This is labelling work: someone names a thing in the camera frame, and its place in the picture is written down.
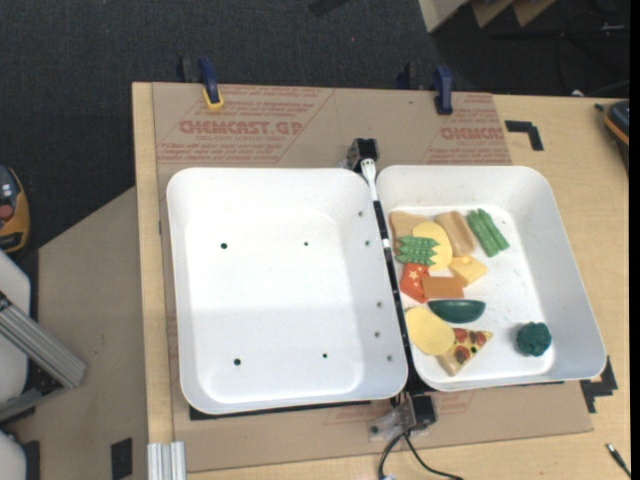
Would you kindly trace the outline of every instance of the black clamp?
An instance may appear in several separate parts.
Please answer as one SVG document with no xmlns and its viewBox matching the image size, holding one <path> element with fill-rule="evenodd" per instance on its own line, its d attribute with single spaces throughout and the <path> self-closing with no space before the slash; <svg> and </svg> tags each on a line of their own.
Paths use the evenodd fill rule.
<svg viewBox="0 0 640 480">
<path fill-rule="evenodd" d="M 201 83 L 202 96 L 209 110 L 219 110 L 224 105 L 222 93 L 218 88 L 218 75 L 209 57 L 198 57 L 199 76 L 194 73 L 191 59 L 186 55 L 180 56 L 176 66 L 176 77 L 180 82 Z"/>
</svg>

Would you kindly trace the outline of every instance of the cardboard sheet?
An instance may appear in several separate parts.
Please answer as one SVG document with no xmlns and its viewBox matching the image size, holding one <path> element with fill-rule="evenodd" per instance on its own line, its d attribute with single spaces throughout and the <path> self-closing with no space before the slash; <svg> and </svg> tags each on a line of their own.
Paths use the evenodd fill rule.
<svg viewBox="0 0 640 480">
<path fill-rule="evenodd" d="M 128 478 L 146 478 L 136 204 L 130 189 L 38 250 L 38 321 L 87 364 L 78 388 L 6 429 L 22 444 L 39 442 L 43 479 L 112 478 L 118 444 Z"/>
<path fill-rule="evenodd" d="M 192 420 L 178 372 L 165 190 L 189 166 L 332 167 L 355 138 L 377 139 L 379 170 L 402 164 L 509 165 L 493 97 L 454 93 L 438 115 L 434 93 L 221 86 L 225 107 L 204 105 L 201 86 L 153 84 L 175 440 L 190 472 L 377 453 L 368 423 L 388 401 Z M 433 394 L 439 421 L 418 447 L 518 439 L 592 429 L 579 383 Z"/>
</svg>

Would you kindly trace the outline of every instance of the yellow cheese wedge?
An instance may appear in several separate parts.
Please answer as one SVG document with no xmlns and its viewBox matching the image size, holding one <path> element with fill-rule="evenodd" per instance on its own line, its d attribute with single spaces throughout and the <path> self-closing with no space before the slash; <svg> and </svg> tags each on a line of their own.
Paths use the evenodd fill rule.
<svg viewBox="0 0 640 480">
<path fill-rule="evenodd" d="M 409 339 L 422 352 L 439 356 L 456 340 L 453 328 L 430 310 L 416 306 L 405 313 Z"/>
<path fill-rule="evenodd" d="M 433 265 L 429 265 L 430 271 L 444 270 L 451 263 L 453 257 L 453 250 L 451 249 L 451 242 L 447 236 L 447 232 L 444 228 L 436 222 L 423 222 L 418 224 L 411 230 L 413 236 L 421 238 L 433 238 L 438 245 L 433 248 L 436 253 L 431 257 Z"/>
<path fill-rule="evenodd" d="M 460 280 L 462 286 L 467 287 L 487 273 L 487 266 L 473 256 L 461 256 L 451 260 L 449 270 Z"/>
</svg>

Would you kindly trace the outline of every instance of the orange object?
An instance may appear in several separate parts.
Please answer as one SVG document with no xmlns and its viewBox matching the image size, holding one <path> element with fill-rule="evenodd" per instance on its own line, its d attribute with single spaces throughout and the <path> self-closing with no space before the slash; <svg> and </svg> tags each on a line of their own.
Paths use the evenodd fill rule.
<svg viewBox="0 0 640 480">
<path fill-rule="evenodd" d="M 16 173 L 0 165 L 0 249 L 19 252 L 29 238 L 29 205 Z"/>
<path fill-rule="evenodd" d="M 426 265 L 405 263 L 400 280 L 400 291 L 418 302 L 426 302 L 427 298 L 422 289 L 424 277 L 429 277 L 429 269 Z"/>
<path fill-rule="evenodd" d="M 455 277 L 423 277 L 422 292 L 427 299 L 462 299 L 462 283 Z"/>
</svg>

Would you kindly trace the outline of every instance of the yellow lemon slice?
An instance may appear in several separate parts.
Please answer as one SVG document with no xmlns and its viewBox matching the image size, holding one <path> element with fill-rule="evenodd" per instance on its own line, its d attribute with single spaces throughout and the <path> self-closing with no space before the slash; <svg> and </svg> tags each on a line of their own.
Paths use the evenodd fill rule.
<svg viewBox="0 0 640 480">
<path fill-rule="evenodd" d="M 444 228 L 436 222 L 423 222 L 418 224 L 411 230 L 413 236 L 421 238 L 433 238 L 439 245 L 433 247 L 435 254 L 431 256 L 433 265 L 429 265 L 429 270 L 437 271 L 444 270 L 451 263 L 453 258 L 453 249 L 451 248 L 451 241 Z"/>
<path fill-rule="evenodd" d="M 409 309 L 405 313 L 405 321 L 409 339 L 425 354 L 444 354 L 456 340 L 453 328 L 422 306 Z"/>
</svg>

